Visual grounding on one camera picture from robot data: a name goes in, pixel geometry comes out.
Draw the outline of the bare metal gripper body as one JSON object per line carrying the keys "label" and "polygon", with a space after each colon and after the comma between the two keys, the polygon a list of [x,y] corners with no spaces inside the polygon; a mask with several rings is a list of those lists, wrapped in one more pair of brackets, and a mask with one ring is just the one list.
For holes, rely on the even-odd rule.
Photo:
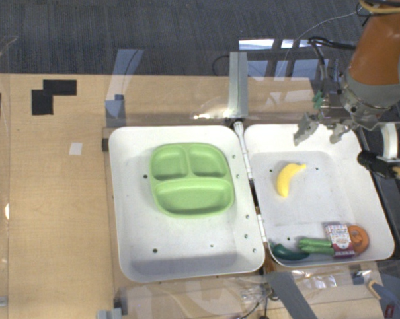
{"label": "bare metal gripper body", "polygon": [[381,116],[390,107],[372,106],[354,95],[352,91],[338,89],[326,94],[318,112],[318,121],[332,130],[336,122],[348,120],[351,130],[363,127],[377,129]]}

